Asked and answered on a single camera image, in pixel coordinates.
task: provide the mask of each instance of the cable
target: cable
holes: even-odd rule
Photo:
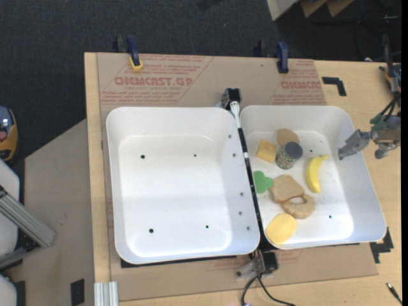
[[[292,303],[288,303],[288,302],[283,302],[282,300],[278,300],[276,298],[274,298],[269,292],[268,290],[266,290],[266,287],[263,285],[262,280],[261,280],[261,276],[264,274],[261,273],[259,275],[257,275],[256,277],[252,278],[250,281],[248,281],[248,283],[245,285],[244,290],[242,290],[242,294],[241,294],[241,305],[245,306],[245,294],[247,293],[247,290],[249,289],[249,287],[252,285],[252,283],[257,279],[259,281],[259,283],[261,284],[261,287],[263,288],[264,292],[268,295],[269,298],[271,298],[273,301],[277,302],[277,303],[283,303],[287,306],[296,306]]]

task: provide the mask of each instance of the banana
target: banana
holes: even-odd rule
[[[313,157],[307,165],[306,181],[309,188],[315,193],[320,193],[319,169],[323,160],[327,158],[327,154]]]

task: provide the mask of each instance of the tin can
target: tin can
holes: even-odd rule
[[[301,158],[302,155],[302,147],[296,142],[289,142],[276,155],[275,161],[279,168],[287,170],[292,168],[296,160]]]

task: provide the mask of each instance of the wooden table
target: wooden table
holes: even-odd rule
[[[347,96],[339,96],[335,85],[323,85],[327,105],[343,108],[354,127],[370,129],[369,120],[379,113],[392,96],[379,71],[378,63],[315,62],[319,77],[339,77]],[[85,85],[87,95],[87,123],[91,176],[92,230],[94,246],[94,274],[96,282],[109,282],[110,264],[106,223],[105,183],[101,150],[101,121],[98,91],[97,53],[85,54]],[[326,282],[293,284],[270,288],[274,297],[295,305],[398,305],[386,283],[390,282],[402,297],[402,232],[401,232],[401,152],[393,150],[388,157],[374,157],[374,143],[363,155],[377,192],[394,249],[381,254],[379,275]],[[223,291],[198,295],[174,296],[150,300],[122,302],[121,305],[240,305],[241,291]],[[260,288],[250,289],[246,299],[255,306],[273,305]]]

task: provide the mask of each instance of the black carpet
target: black carpet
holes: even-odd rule
[[[401,51],[401,20],[361,21],[385,15],[401,17],[402,0],[356,0],[335,18],[294,4],[276,21],[266,0],[0,0],[0,105],[26,157],[85,118],[84,52],[111,52],[117,34],[141,53],[251,57],[264,40],[271,57],[285,41],[289,57],[363,61],[383,56],[382,33]]]

